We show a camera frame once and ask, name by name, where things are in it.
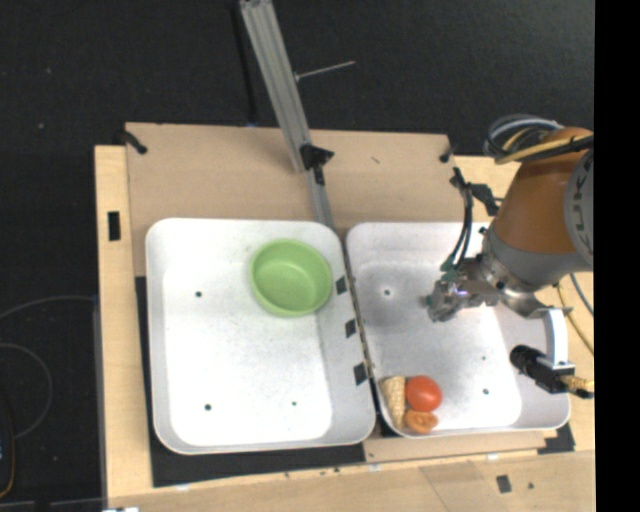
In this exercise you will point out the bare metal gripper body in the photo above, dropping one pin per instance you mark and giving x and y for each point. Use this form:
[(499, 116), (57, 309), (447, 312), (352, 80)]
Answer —
[(477, 285)]

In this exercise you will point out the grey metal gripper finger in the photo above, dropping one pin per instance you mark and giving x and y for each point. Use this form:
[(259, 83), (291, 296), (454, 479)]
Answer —
[(445, 311), (436, 296)]

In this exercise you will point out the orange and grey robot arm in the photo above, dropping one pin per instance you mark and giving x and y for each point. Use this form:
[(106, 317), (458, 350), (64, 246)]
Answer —
[(537, 215)]

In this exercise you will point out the white plastic tray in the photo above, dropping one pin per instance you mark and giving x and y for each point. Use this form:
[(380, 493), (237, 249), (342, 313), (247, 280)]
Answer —
[(240, 360), (450, 360)]

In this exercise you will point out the thin black and white rod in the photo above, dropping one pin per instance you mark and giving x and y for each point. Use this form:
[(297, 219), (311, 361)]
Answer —
[(361, 325)]

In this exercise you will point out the red tomato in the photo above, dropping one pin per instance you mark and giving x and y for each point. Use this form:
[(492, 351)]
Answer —
[(423, 393)]

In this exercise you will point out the cream waffle cone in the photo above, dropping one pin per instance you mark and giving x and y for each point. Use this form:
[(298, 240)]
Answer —
[(395, 397)]

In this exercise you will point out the orange doughnut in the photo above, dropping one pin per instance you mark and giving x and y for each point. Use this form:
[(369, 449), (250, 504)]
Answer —
[(421, 421)]

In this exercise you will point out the green bowl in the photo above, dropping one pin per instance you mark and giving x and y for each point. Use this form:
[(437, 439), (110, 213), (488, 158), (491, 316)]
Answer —
[(291, 278)]

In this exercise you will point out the brown cardboard board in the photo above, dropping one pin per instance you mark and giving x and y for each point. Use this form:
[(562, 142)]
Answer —
[(225, 175)]

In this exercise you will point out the black cylinder on white bracket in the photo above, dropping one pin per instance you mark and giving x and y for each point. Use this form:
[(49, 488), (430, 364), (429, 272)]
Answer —
[(542, 370)]

